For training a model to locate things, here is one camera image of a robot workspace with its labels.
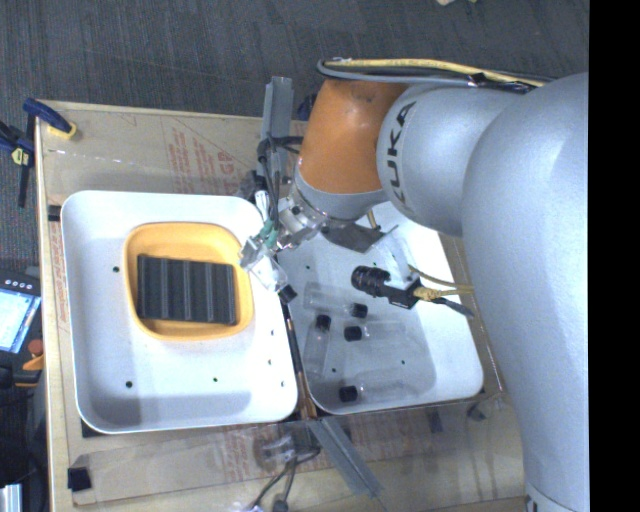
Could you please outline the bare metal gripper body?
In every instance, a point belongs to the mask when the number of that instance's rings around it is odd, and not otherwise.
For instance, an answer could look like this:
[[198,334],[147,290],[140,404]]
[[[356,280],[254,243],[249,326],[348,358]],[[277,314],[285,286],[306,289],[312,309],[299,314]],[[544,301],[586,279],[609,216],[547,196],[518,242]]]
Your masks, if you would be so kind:
[[311,207],[303,198],[288,196],[277,204],[277,241],[279,249],[295,249],[314,238],[329,218]]

